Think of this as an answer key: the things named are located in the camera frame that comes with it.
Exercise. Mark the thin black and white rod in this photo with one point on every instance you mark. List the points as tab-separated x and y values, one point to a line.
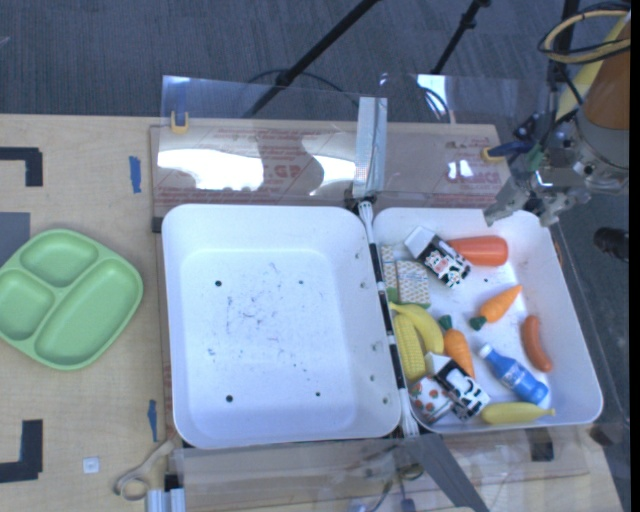
384	300

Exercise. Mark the brown cardboard board, red print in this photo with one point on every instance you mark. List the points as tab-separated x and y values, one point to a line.
280	192

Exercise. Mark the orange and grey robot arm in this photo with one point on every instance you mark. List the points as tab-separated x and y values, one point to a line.
607	95

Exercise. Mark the white carton with orange print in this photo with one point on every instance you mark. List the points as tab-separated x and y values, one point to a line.
429	400

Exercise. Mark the yellow banana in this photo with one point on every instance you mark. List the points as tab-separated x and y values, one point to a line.
515	413
425	322

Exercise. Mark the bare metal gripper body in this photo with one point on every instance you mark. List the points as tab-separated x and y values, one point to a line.
562	182

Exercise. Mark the orange sausage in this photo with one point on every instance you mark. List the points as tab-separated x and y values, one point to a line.
536	345

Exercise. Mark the green divided plate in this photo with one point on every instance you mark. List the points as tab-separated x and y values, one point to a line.
70	300

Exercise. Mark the orange rounded cylinder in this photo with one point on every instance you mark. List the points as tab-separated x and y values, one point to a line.
480	251

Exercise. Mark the narrow biscuit packet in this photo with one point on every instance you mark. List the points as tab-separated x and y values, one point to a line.
388	267

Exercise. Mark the white plastic tray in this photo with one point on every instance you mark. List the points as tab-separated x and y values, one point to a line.
505	300
270	330

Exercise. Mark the cow print milk carton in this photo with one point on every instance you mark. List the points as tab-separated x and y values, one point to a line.
465	387
442	260

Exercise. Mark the yellow corn cob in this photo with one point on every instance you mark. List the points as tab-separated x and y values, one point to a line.
409	347

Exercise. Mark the blue bottle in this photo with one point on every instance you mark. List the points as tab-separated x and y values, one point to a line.
515	375

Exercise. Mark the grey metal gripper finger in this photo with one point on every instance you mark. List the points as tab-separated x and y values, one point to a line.
507	202
556	209

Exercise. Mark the small white square tile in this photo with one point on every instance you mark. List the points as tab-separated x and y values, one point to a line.
90	465

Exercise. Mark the wide biscuit packet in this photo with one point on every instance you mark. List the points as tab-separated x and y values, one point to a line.
413	282

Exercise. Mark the orange carrot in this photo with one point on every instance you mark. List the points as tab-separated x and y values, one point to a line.
457	347
500	305

